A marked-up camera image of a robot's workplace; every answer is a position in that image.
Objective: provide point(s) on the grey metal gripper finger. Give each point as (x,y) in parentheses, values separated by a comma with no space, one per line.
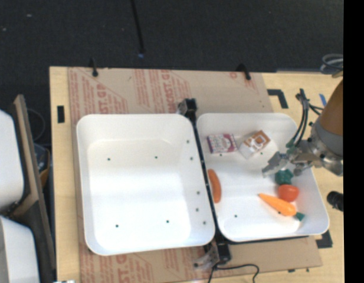
(270,169)
(277,157)

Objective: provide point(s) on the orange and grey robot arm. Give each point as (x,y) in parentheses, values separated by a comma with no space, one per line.
(333,113)

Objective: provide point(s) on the red tomato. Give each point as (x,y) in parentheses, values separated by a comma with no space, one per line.
(288,192)

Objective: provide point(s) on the orange carrot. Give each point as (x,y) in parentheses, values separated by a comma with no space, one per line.
(279,204)

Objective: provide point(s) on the brown cardboard board red print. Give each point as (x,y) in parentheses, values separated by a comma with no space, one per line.
(158,90)

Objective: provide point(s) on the orange sausage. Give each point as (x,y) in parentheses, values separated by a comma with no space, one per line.
(215,186)

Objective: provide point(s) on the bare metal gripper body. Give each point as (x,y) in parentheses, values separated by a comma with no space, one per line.
(313,158)

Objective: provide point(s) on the thin black rod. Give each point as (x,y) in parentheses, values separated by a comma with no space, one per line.
(206,175)

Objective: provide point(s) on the white plastic tray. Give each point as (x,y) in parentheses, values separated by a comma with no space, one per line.
(246,181)
(140,187)

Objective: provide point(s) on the orange and white carton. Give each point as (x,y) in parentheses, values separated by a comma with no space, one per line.
(255,144)

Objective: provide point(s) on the pink and purple carton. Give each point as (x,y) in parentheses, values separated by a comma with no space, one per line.
(221,143)

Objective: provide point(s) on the green broccoli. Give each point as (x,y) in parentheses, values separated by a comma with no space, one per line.
(283,177)

